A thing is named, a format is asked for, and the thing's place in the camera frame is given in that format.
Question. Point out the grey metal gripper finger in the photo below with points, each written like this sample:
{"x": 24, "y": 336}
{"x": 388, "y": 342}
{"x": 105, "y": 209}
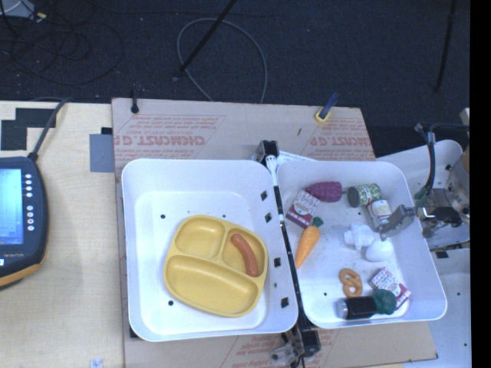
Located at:
{"x": 399, "y": 219}

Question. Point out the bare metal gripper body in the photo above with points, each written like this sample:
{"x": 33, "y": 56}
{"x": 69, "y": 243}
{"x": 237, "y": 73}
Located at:
{"x": 449, "y": 213}

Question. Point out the white and yellow can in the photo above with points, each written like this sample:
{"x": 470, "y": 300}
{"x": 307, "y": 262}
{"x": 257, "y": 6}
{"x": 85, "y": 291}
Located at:
{"x": 379, "y": 211}

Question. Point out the white toy egg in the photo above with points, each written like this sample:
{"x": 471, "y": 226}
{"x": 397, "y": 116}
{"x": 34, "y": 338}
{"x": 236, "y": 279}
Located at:
{"x": 379, "y": 250}

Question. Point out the green labelled can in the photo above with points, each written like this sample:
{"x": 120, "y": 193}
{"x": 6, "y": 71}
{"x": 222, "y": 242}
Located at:
{"x": 366, "y": 194}

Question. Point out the white plastic bottle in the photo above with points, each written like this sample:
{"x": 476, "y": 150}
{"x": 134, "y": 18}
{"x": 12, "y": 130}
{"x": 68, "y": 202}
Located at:
{"x": 358, "y": 236}

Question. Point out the red and white carton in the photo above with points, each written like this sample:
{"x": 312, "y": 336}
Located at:
{"x": 303, "y": 207}
{"x": 385, "y": 280}

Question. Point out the purple toy grapes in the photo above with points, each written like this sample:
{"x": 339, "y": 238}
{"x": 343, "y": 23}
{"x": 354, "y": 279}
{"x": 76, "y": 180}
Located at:
{"x": 326, "y": 191}

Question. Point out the green toy broccoli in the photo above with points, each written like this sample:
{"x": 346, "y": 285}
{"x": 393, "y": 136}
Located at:
{"x": 384, "y": 301}

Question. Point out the white plastic tray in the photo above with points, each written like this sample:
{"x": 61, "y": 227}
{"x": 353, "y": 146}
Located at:
{"x": 330, "y": 267}
{"x": 147, "y": 244}

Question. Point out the brown toy pretzel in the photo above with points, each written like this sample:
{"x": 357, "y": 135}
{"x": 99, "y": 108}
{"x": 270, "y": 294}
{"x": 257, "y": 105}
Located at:
{"x": 356, "y": 291}

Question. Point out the orange toy carrot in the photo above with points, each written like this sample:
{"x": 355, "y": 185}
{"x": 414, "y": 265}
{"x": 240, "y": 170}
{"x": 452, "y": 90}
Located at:
{"x": 307, "y": 242}

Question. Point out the black can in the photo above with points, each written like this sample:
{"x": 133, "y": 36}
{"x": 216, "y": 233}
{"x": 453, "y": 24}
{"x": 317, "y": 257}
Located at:
{"x": 360, "y": 307}

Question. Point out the thin black and white rod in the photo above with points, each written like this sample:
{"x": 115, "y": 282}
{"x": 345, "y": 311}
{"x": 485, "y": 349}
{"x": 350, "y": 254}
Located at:
{"x": 285, "y": 228}

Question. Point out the orange toy sausage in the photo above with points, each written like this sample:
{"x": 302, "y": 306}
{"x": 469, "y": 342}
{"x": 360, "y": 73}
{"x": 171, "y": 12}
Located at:
{"x": 245, "y": 253}

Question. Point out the brown cardboard board red print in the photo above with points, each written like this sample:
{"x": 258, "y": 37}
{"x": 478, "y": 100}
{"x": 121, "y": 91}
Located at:
{"x": 230, "y": 129}

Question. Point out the yellow divided plate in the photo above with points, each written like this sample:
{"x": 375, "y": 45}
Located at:
{"x": 207, "y": 282}

